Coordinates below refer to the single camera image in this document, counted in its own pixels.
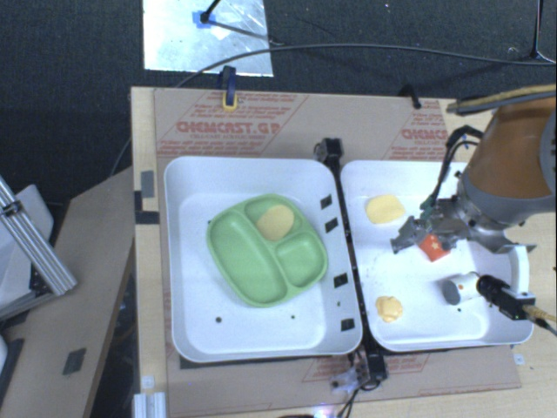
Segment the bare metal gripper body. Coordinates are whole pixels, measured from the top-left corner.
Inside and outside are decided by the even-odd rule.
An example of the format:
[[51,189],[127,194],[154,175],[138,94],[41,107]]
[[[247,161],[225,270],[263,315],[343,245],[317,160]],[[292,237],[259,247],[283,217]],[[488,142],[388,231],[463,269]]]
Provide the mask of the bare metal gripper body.
[[451,197],[427,199],[422,219],[429,232],[453,234],[473,241],[491,253],[508,253],[517,246],[506,229],[524,223],[536,213],[535,199],[507,197]]

